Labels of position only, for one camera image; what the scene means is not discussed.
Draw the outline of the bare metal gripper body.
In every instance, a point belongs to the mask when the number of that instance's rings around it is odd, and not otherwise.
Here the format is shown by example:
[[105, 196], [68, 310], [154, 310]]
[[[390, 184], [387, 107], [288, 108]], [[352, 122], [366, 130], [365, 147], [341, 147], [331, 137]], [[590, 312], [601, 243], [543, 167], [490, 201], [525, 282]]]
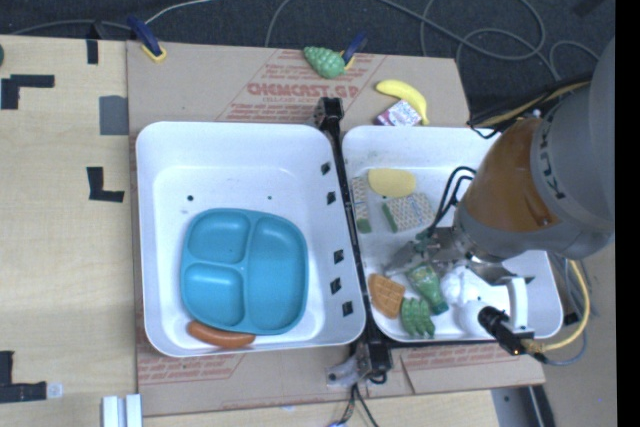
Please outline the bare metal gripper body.
[[431, 262], [455, 262], [477, 259], [479, 249], [467, 234], [454, 227], [437, 227], [421, 240], [422, 253]]

